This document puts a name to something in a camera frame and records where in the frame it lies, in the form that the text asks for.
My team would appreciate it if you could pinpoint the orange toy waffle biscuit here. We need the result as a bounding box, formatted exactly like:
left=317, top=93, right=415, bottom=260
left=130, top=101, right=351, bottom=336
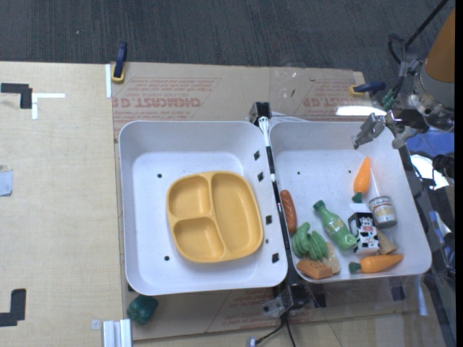
left=295, top=257, right=334, bottom=281

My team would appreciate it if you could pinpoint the black block with thin wires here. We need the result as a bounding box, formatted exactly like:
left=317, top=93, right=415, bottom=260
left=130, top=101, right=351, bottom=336
left=261, top=283, right=313, bottom=318
left=248, top=101, right=273, bottom=126

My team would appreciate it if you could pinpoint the beige toy wedge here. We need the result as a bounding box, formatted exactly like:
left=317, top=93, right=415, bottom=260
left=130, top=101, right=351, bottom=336
left=376, top=228, right=398, bottom=256

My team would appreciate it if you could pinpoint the green toy banana bunch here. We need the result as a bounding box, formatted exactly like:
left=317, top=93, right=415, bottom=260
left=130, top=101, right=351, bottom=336
left=291, top=221, right=331, bottom=262

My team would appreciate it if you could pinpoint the small grey can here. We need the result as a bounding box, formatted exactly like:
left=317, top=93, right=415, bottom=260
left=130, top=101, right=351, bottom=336
left=368, top=195, right=399, bottom=230

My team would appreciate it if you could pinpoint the cow print milk carton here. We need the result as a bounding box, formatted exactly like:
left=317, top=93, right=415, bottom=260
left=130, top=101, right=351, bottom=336
left=347, top=202, right=381, bottom=257

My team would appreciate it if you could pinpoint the black cylinder on white bracket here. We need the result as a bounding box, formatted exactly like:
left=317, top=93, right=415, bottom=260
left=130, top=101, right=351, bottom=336
left=412, top=153, right=456, bottom=191

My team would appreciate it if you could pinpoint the yellow divided plate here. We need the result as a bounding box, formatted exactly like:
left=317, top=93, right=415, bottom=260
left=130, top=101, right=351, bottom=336
left=166, top=170, right=265, bottom=265

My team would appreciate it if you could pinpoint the green toy bell pepper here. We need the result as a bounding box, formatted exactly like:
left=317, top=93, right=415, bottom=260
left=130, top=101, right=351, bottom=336
left=126, top=294, right=159, bottom=326

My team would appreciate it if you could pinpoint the brown cardboard board red print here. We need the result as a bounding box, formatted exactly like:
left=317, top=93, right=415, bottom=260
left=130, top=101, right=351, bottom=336
left=110, top=61, right=428, bottom=341

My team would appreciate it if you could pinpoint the brown toy sausage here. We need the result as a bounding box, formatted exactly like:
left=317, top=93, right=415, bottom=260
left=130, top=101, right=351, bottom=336
left=279, top=189, right=298, bottom=236

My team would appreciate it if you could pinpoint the green toy bottle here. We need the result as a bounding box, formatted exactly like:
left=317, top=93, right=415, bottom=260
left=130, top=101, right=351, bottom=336
left=313, top=200, right=357, bottom=252

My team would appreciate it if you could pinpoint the beige toy bread slice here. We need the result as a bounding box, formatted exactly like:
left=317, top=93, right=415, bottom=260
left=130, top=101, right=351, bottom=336
left=323, top=241, right=342, bottom=276

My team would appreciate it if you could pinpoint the white plastic tray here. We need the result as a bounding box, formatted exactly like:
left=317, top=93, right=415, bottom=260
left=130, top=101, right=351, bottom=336
left=269, top=121, right=433, bottom=285
left=118, top=120, right=289, bottom=297

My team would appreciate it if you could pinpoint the thin black and white rod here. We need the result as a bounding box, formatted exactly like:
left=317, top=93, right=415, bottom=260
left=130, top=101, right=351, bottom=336
left=258, top=116, right=291, bottom=240

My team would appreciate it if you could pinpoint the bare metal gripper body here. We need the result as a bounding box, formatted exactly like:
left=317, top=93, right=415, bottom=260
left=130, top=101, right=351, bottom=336
left=384, top=83, right=456, bottom=133

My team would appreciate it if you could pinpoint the orange toy carrot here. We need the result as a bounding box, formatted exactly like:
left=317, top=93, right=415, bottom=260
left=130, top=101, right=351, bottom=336
left=351, top=156, right=372, bottom=205
left=347, top=253, right=404, bottom=275

